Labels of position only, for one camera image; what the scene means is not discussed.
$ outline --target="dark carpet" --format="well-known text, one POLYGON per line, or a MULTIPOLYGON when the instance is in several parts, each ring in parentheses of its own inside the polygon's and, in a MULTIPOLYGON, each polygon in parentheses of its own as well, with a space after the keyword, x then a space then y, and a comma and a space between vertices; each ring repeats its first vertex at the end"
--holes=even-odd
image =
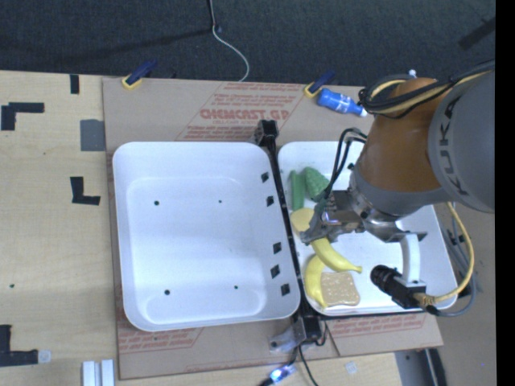
MULTIPOLYGON (((444 78, 496 56, 496 0, 213 0, 248 81, 367 85, 410 69, 444 78)), ((207 0, 0 0, 0 69, 239 80, 207 0)))

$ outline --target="white sink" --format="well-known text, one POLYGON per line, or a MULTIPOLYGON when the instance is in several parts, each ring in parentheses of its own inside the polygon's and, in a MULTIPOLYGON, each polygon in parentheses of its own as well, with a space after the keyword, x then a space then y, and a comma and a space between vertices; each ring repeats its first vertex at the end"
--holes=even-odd
POLYGON ((131 142, 113 157, 127 318, 144 331, 286 318, 300 292, 265 151, 131 142))

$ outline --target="white basin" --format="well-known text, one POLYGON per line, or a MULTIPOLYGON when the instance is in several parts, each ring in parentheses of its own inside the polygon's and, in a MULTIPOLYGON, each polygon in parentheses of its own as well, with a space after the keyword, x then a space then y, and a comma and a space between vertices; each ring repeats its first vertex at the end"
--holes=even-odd
POLYGON ((300 292, 270 160, 250 143, 131 142, 113 157, 127 318, 144 331, 286 318, 300 292))
MULTIPOLYGON (((290 173, 301 172, 309 166, 327 179, 331 178, 336 155, 337 142, 292 142, 284 145, 278 156, 281 168, 282 185, 286 204, 291 208, 290 173)), ((346 190, 350 179, 349 163, 356 163, 363 145, 354 142, 349 150, 346 168, 341 172, 335 183, 334 190, 346 190)), ((305 198, 305 207, 314 207, 315 203, 305 198)), ((421 257, 421 279, 427 284, 427 293, 445 294, 456 286, 456 279, 447 253, 445 242, 439 228, 439 222, 432 206, 425 206, 414 214, 397 222, 401 230, 412 232, 427 232, 427 236, 419 243, 421 257)), ((302 270, 313 256, 311 246, 306 246, 297 235, 294 236, 295 247, 302 270)), ((409 313, 413 310, 402 309, 391 300, 391 297, 381 292, 370 280, 370 272, 377 265, 386 265, 402 271, 402 250, 399 243, 384 243, 368 232, 348 233, 338 236, 332 247, 355 265, 362 266, 362 273, 351 272, 360 302, 356 306, 332 306, 322 309, 310 298, 311 306, 327 316, 353 316, 362 314, 409 313)), ((438 304, 439 309, 447 309, 454 305, 457 297, 447 299, 438 304)))

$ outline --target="blue bottle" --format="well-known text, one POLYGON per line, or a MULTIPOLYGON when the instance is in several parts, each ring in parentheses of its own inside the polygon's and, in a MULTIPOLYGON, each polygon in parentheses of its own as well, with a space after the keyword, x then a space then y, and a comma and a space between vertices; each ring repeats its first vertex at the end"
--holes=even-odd
POLYGON ((358 106, 349 96, 332 92, 328 88, 323 88, 320 91, 319 98, 316 103, 338 113, 353 113, 360 117, 365 117, 367 115, 366 110, 363 109, 363 107, 358 106))

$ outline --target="white cable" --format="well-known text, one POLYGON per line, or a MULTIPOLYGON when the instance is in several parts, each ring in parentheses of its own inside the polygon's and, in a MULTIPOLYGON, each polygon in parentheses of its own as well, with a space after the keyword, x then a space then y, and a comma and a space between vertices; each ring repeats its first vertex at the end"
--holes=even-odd
POLYGON ((249 64, 249 61, 246 59, 246 57, 241 53, 241 51, 239 51, 237 48, 235 48, 233 45, 227 43, 225 40, 223 40, 217 33, 216 33, 216 20, 215 20, 215 12, 212 8, 212 0, 209 0, 209 8, 211 10, 211 20, 212 20, 212 35, 215 36, 215 39, 218 40, 220 43, 224 44, 225 46, 227 46, 228 48, 230 48, 231 50, 235 51, 236 54, 238 54, 242 59, 243 61, 245 62, 245 66, 246 66, 246 72, 245 74, 243 75, 242 78, 239 79, 239 81, 244 81, 247 76, 249 75, 250 73, 250 64, 249 64))

